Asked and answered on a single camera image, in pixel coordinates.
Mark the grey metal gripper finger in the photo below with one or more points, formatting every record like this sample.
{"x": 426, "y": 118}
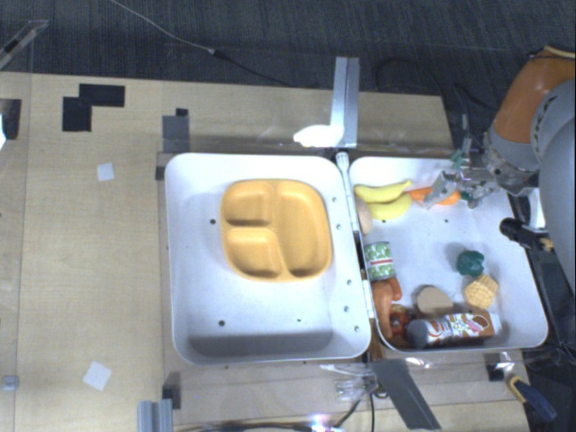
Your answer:
{"x": 479, "y": 197}
{"x": 443, "y": 187}

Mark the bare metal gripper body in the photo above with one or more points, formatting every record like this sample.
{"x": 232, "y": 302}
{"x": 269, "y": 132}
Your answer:
{"x": 483, "y": 180}

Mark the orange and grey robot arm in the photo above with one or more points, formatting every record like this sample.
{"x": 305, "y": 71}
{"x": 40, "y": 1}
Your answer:
{"x": 555, "y": 151}

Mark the orange carrot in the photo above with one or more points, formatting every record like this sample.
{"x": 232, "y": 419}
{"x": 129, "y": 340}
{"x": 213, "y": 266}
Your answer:
{"x": 418, "y": 193}

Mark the white plastic tray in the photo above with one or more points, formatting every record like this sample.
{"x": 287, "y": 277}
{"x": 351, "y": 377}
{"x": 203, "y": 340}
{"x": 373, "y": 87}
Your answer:
{"x": 270, "y": 322}
{"x": 432, "y": 241}

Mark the yellow banana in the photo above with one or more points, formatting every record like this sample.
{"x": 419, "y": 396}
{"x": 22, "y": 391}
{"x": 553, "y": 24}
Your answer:
{"x": 387, "y": 207}

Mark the green broccoli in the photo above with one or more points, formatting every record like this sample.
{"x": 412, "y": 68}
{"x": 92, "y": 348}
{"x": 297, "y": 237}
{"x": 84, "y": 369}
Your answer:
{"x": 470, "y": 263}

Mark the tan bread roll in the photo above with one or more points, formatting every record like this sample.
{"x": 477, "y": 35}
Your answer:
{"x": 364, "y": 216}

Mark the yellow corn piece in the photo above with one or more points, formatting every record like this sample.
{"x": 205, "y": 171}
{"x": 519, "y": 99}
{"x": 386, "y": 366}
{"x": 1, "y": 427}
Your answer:
{"x": 480, "y": 291}

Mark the green and white can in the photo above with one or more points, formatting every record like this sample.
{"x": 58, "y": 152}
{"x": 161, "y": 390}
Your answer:
{"x": 380, "y": 261}

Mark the brown biscuit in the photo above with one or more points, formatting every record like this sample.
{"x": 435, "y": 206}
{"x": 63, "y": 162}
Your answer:
{"x": 434, "y": 302}

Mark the orange sausage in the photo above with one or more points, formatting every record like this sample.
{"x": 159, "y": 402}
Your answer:
{"x": 384, "y": 297}

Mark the orange and white bottle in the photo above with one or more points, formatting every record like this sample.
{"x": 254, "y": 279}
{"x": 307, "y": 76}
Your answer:
{"x": 454, "y": 327}

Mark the orange divided plate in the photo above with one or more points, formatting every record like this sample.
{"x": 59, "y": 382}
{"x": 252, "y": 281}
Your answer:
{"x": 306, "y": 223}

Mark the dark red packet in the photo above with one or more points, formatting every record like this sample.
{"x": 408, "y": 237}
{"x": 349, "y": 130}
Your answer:
{"x": 398, "y": 326}

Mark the pale wood board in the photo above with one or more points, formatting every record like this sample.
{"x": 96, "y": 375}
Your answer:
{"x": 90, "y": 263}

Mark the black cylinder on white bracket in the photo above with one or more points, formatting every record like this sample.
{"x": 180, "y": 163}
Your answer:
{"x": 517, "y": 231}

